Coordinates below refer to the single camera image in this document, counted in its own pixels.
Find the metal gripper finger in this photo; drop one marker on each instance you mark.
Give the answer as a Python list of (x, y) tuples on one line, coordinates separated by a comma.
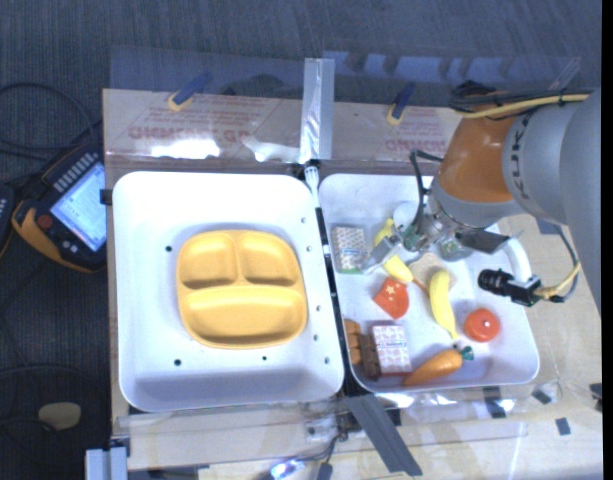
[(483, 241), (384, 253)]

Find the orange carrot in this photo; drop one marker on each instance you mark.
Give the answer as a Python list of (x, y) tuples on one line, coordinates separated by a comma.
[(436, 368)]

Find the white and orange patterned carton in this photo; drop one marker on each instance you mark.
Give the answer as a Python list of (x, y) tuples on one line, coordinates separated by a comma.
[(348, 248), (392, 350)]

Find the orange round toy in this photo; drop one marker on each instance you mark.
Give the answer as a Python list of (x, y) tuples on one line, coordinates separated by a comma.
[(482, 325)]

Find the pale yellow oval object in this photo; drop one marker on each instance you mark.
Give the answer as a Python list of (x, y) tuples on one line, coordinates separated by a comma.
[(59, 415)]

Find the tan bread slice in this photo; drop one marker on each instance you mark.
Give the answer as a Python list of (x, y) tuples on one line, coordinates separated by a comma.
[(422, 265)]

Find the brown cardboard board, red print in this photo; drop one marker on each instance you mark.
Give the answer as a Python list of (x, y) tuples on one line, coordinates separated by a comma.
[(136, 133)]

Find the white plastic tray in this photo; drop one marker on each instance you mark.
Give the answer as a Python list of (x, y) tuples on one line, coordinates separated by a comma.
[(506, 363), (146, 268)]

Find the yellow divided plate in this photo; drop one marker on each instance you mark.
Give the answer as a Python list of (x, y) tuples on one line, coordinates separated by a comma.
[(241, 293)]

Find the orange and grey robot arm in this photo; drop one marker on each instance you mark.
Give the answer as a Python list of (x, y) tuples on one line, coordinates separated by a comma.
[(546, 163)]

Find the large yellow banana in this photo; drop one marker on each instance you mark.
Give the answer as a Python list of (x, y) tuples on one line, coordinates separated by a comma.
[(441, 300)]

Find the white round object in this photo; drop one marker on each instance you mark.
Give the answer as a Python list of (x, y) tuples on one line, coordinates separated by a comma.
[(406, 214)]

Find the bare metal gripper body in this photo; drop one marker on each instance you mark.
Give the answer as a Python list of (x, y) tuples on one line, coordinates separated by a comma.
[(433, 230)]

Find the light brown biscuit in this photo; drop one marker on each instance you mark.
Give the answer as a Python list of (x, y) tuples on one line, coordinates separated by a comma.
[(352, 340)]

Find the black cylinder on white bracket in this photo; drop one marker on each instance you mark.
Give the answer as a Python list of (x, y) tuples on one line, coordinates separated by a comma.
[(506, 284)]

